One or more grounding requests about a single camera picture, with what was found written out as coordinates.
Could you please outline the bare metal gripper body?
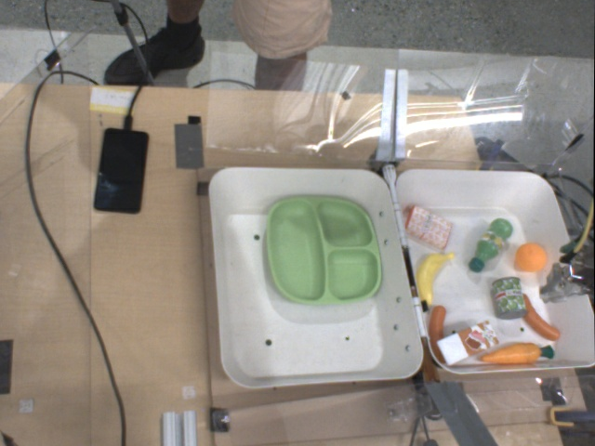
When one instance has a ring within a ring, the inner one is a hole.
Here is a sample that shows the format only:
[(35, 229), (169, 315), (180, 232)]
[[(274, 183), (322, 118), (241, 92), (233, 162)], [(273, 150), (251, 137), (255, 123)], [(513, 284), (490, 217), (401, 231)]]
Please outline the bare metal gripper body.
[(568, 266), (566, 280), (568, 295), (594, 296), (594, 262), (591, 257), (579, 253)]

